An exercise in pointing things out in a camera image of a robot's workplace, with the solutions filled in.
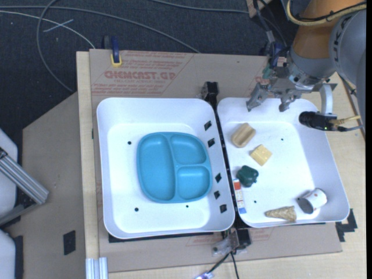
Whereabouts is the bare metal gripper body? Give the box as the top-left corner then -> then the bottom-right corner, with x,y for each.
263,66 -> 320,99

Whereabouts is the tan toy bread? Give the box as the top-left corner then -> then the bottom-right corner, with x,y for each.
231,122 -> 257,149

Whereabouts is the yellow toy cheese slice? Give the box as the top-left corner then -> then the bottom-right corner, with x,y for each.
249,144 -> 273,167

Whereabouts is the thin black rod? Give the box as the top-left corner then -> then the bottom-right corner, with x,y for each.
209,97 -> 241,235

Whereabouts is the white plastic tray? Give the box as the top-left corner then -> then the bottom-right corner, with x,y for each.
96,97 -> 236,239
216,96 -> 350,228

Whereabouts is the dark green toy pepper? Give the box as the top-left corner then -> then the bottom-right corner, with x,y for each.
235,165 -> 259,188

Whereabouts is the brown cardboard board red print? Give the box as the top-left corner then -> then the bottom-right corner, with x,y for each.
88,48 -> 343,273

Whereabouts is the white can with red print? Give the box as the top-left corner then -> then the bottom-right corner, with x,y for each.
296,187 -> 328,214

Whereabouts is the blue divided plate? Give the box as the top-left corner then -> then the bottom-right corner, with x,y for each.
136,131 -> 213,204

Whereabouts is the tan toy ice cream cone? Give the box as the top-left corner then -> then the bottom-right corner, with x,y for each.
264,205 -> 298,223

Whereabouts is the black cylinder on white bracket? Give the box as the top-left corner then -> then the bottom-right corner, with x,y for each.
298,83 -> 338,132

